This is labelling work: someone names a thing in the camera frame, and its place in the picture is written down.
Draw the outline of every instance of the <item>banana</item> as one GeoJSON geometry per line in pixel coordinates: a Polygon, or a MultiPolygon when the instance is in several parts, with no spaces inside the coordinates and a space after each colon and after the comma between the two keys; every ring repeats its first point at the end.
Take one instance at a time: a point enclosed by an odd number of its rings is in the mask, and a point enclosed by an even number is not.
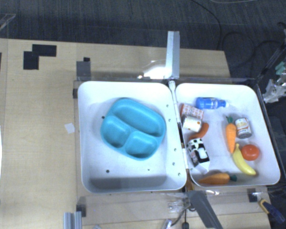
{"type": "Polygon", "coordinates": [[[238,143],[236,143],[235,145],[235,150],[232,154],[232,157],[233,157],[234,163],[242,172],[250,176],[256,175],[256,171],[245,162],[242,152],[239,149],[238,143]]]}

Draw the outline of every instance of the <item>table surface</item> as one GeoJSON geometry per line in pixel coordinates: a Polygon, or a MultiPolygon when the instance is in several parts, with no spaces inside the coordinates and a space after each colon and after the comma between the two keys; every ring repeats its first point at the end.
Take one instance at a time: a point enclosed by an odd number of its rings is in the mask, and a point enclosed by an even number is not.
{"type": "MultiPolygon", "coordinates": [[[[64,212],[74,212],[79,199],[75,134],[65,128],[75,124],[76,61],[89,57],[98,73],[137,74],[151,61],[164,60],[166,49],[0,39],[0,52],[0,229],[63,228],[64,212]],[[24,70],[23,52],[32,51],[32,44],[56,45],[57,55],[40,57],[39,70],[24,70]]],[[[224,52],[181,49],[180,59],[181,75],[230,77],[224,52]]],[[[266,188],[260,191],[269,201],[266,188]]],[[[144,194],[135,194],[137,200],[130,206],[91,195],[87,199],[97,201],[99,213],[83,219],[83,228],[99,224],[102,229],[159,229],[168,216],[176,218],[176,214],[167,212],[163,194],[153,196],[154,201],[146,201],[144,194]]],[[[225,201],[214,199],[212,206],[224,228],[270,228],[267,215],[246,198],[226,196],[225,201]]],[[[204,228],[196,212],[187,220],[192,228],[204,228]]],[[[181,222],[173,228],[181,228],[181,222]]]]}

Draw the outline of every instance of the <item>red tomato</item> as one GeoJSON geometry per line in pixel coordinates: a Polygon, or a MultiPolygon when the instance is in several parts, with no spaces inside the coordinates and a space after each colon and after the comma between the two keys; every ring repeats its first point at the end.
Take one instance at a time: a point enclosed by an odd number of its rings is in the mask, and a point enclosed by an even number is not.
{"type": "Polygon", "coordinates": [[[259,156],[258,147],[252,144],[247,144],[243,146],[240,151],[242,152],[244,159],[248,161],[256,160],[257,157],[259,156]]]}

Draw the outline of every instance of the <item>blue bowl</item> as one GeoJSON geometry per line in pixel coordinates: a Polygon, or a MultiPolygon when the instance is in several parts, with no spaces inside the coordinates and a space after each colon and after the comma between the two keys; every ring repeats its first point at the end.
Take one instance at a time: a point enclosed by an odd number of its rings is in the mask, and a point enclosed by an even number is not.
{"type": "Polygon", "coordinates": [[[102,140],[107,146],[136,160],[150,158],[165,131],[161,115],[128,98],[112,105],[101,126],[102,140]]]}

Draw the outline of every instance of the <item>plastic water bottle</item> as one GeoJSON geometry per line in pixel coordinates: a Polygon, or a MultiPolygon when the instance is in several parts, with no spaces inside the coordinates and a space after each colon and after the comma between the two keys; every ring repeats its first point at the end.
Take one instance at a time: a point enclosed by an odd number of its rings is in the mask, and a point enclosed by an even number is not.
{"type": "Polygon", "coordinates": [[[213,97],[198,97],[196,99],[196,108],[198,109],[217,109],[219,107],[228,107],[228,103],[213,97]]]}

